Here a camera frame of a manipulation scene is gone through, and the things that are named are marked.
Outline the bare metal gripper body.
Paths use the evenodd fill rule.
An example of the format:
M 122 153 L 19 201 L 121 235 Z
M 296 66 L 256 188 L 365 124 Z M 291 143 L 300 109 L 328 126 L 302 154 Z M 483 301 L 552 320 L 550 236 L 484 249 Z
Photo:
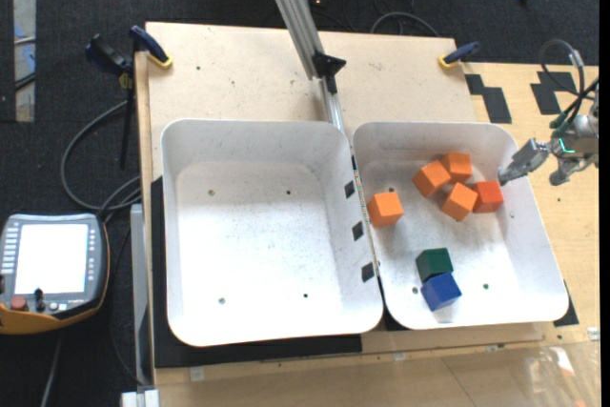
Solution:
M 552 133 L 552 153 L 557 158 L 588 158 L 599 154 L 599 101 L 586 115 L 562 121 Z

